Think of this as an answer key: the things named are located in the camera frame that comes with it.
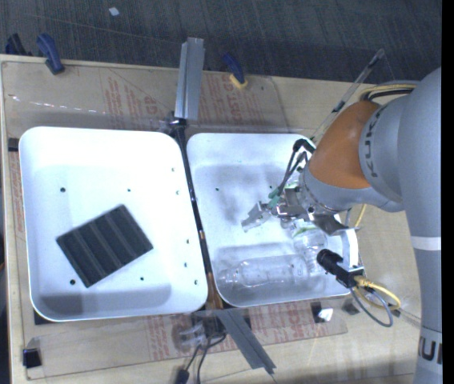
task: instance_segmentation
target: gray floor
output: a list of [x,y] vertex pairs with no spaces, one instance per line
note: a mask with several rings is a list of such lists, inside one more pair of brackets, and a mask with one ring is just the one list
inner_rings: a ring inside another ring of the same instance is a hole
[[442,0],[0,0],[0,53],[18,33],[38,54],[42,32],[62,58],[177,68],[191,36],[207,70],[228,50],[249,74],[347,82],[384,48],[368,82],[418,80],[441,65]]

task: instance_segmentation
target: clear plastic bottle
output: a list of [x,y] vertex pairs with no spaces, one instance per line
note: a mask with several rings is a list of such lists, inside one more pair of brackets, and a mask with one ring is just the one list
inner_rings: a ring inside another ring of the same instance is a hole
[[307,263],[301,254],[243,260],[237,266],[220,271],[216,278],[218,284],[227,289],[287,288],[307,280]]
[[324,272],[317,262],[317,254],[328,246],[326,234],[318,227],[303,226],[298,228],[292,237],[297,254],[302,254],[310,274]]

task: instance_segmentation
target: white tray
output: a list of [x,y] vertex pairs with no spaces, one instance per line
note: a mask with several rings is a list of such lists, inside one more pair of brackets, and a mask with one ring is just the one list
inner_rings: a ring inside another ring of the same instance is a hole
[[[277,218],[247,233],[241,221],[258,201],[278,186],[291,157],[297,134],[197,134],[187,143],[191,177],[200,218],[211,257],[216,287],[225,302],[237,307],[259,306],[349,293],[331,274],[316,274],[301,287],[227,290],[217,283],[222,270],[241,261],[294,254],[288,230]],[[347,244],[351,258],[358,258],[354,230],[343,237],[328,237],[327,248],[342,255]]]
[[[19,153],[30,297],[44,318],[187,313],[205,303],[203,258],[172,138],[36,127],[21,137]],[[131,212],[154,249],[86,288],[56,238],[118,205]]]

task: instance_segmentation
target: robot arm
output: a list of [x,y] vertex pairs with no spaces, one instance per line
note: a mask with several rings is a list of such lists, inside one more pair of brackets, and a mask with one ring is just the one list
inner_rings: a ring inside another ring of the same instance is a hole
[[359,203],[405,211],[422,306],[415,384],[441,382],[443,372],[440,85],[438,69],[385,106],[362,101],[348,107],[321,139],[299,189],[300,205],[312,216]]

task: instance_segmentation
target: black striped rectangle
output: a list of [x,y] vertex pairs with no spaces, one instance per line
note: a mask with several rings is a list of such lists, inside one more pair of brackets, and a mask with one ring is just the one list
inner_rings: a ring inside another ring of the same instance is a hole
[[86,287],[154,248],[124,205],[56,241]]

